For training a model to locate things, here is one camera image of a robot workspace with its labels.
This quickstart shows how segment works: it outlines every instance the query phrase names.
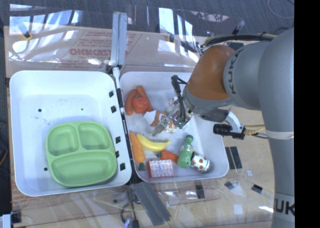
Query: plastic sheet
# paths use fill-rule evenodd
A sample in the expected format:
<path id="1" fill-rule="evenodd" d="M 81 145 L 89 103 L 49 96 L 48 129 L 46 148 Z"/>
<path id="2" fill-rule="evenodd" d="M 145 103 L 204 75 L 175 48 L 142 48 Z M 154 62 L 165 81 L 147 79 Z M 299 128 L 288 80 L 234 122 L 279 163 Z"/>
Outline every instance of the plastic sheet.
<path id="1" fill-rule="evenodd" d="M 207 37 L 229 35 L 242 22 L 201 11 L 139 6 L 122 11 L 128 15 L 122 74 L 191 72 Z M 10 26 L 4 28 L 4 37 L 8 78 L 21 70 L 107 72 L 112 13 L 12 4 Z M 236 107 L 232 111 L 244 124 L 262 123 L 259 111 Z M 243 141 L 225 137 L 223 143 L 230 153 L 225 176 L 152 184 L 171 215 L 170 221 L 159 227 L 271 226 L 274 174 L 268 141 L 247 136 Z M 30 197 L 17 188 L 13 157 L 10 159 L 13 227 L 125 227 L 122 218 L 136 218 L 140 227 L 153 227 L 130 182 Z"/>

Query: green plate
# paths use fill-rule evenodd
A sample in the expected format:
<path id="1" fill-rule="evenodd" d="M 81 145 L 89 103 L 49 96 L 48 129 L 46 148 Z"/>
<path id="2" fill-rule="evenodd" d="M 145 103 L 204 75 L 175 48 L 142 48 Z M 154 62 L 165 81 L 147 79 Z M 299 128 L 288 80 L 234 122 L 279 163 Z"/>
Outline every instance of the green plate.
<path id="1" fill-rule="evenodd" d="M 117 171 L 110 133 L 95 121 L 54 126 L 46 137 L 46 154 L 53 179 L 66 187 L 97 184 Z"/>

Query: bottle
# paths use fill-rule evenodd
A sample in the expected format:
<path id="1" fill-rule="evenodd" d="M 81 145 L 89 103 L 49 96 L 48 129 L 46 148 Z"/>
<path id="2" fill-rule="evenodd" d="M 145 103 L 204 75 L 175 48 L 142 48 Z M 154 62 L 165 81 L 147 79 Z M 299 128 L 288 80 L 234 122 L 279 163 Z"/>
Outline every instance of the bottle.
<path id="1" fill-rule="evenodd" d="M 191 158 L 194 152 L 194 147 L 191 144 L 193 140 L 194 137 L 190 134 L 188 134 L 184 139 L 177 162 L 178 166 L 181 168 L 188 168 L 191 164 Z"/>

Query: red tomato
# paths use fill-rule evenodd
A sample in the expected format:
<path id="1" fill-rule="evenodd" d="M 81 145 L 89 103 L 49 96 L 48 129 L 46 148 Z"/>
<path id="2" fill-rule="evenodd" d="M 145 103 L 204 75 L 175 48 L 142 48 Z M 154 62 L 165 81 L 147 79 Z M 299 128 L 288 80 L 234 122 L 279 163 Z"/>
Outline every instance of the red tomato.
<path id="1" fill-rule="evenodd" d="M 144 97 L 135 97 L 131 101 L 133 110 L 136 114 L 143 114 L 149 107 L 149 101 Z"/>

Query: banana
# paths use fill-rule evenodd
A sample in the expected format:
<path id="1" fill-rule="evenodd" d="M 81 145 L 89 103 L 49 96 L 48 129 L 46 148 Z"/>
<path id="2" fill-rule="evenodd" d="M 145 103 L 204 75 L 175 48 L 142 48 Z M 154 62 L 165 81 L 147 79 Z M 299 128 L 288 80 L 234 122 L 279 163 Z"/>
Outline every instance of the banana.
<path id="1" fill-rule="evenodd" d="M 160 152 L 162 151 L 167 145 L 171 144 L 171 141 L 168 140 L 166 142 L 153 142 L 146 137 L 144 137 L 142 134 L 136 134 L 136 137 L 138 138 L 139 142 L 141 143 L 142 147 L 153 151 L 153 152 Z"/>

